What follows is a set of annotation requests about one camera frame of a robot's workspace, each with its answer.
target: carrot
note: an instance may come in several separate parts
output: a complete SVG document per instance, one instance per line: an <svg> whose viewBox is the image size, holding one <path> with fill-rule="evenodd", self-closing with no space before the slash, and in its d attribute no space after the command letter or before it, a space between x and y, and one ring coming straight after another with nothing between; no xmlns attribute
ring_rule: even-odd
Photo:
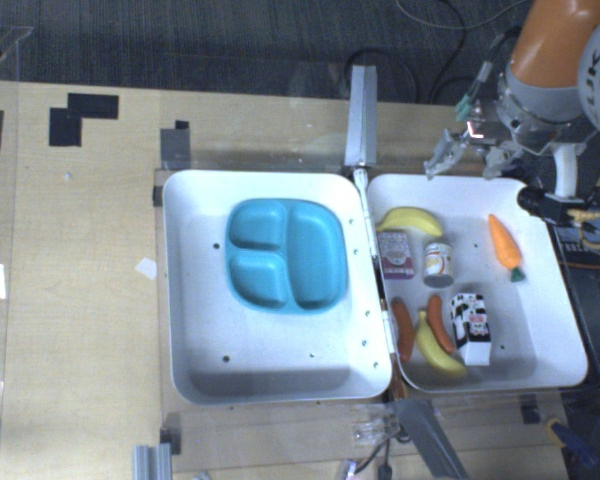
<svg viewBox="0 0 600 480"><path fill-rule="evenodd" d="M495 215L489 214L489 230L496 250L496 258L503 267L511 270L511 282L522 281L524 274L520 270L522 255L513 237Z"/></svg>
<svg viewBox="0 0 600 480"><path fill-rule="evenodd" d="M455 350L451 338L444 330L444 324L442 323L442 299L439 295L432 295L429 297L429 304L427 305L427 322L429 327L433 331L433 336L447 354L452 354Z"/></svg>
<svg viewBox="0 0 600 480"><path fill-rule="evenodd" d="M411 359L413 344L416 340L416 331L411 321L409 310L400 298L391 301L391 311L398 324L398 355L400 361L406 363Z"/></svg>

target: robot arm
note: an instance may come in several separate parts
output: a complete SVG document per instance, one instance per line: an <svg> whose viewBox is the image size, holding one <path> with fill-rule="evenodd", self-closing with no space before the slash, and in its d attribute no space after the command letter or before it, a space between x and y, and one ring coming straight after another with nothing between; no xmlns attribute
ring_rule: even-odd
<svg viewBox="0 0 600 480"><path fill-rule="evenodd" d="M485 62L476 82L483 83L489 70ZM429 178L449 169L467 148L484 157L487 179L525 151L553 155L557 184L551 196L573 201L576 155L588 138L574 137L573 122L584 111L600 131L600 0L535 0L500 77L497 100L481 102L470 90L456 110L466 130L445 130L425 162Z"/></svg>

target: small box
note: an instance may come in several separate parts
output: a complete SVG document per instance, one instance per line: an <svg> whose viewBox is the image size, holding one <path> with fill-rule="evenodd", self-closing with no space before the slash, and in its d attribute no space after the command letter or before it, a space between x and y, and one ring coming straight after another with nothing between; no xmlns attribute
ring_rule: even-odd
<svg viewBox="0 0 600 480"><path fill-rule="evenodd" d="M413 270L407 235L402 231L381 231L377 236L384 278L413 278L415 271Z"/></svg>
<svg viewBox="0 0 600 480"><path fill-rule="evenodd" d="M488 366L491 334L484 297L477 293L458 293L451 299L451 321L458 353L467 366Z"/></svg>

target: table surface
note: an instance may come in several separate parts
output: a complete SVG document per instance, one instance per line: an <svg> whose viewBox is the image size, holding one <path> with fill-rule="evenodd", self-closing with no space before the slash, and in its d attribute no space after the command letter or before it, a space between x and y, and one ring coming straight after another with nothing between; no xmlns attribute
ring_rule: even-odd
<svg viewBox="0 0 600 480"><path fill-rule="evenodd" d="M50 147L49 109L66 107L70 92L118 95L119 118L84 119L82 147ZM0 155L15 169L14 216L4 217L13 218L13 241L0 479L130 478L134 446L156 445L162 424L157 282L136 270L144 258L156 260L151 194L159 130L189 121L200 158L238 152L238 160L302 163L311 152L340 151L348 104L41 84L14 89L6 82L1 94L17 104L5 115L5 140L9 120L17 122L18 139L17 149ZM381 162L418 171L451 125L446 107L380 104ZM479 173L481 162L466 157L455 172ZM559 448L542 425L523 424L516 403L494 402L482 414L469 405L441 403L437 410L472 478L567 478ZM540 412L564 418L556 394L543 395ZM319 426L315 432L320 446L339 449ZM429 478L408 446L392 448L394 478ZM286 462L284 453L279 462ZM213 480L329 480L337 465L267 461L209 473ZM373 469L361 478L374 478Z"/></svg>

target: banana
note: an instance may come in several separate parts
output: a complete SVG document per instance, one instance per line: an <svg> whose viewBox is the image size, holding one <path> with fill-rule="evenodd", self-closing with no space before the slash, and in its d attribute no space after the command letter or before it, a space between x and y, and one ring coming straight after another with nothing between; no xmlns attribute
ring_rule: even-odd
<svg viewBox="0 0 600 480"><path fill-rule="evenodd" d="M387 212L376 225L376 231L414 227L433 236L442 236L442 226L428 211L421 208L402 206Z"/></svg>
<svg viewBox="0 0 600 480"><path fill-rule="evenodd" d="M467 374L467 367L447 355L440 345L438 345L433 331L427 323L426 311L418 311L416 344L427 362L440 373L449 377L462 377Z"/></svg>

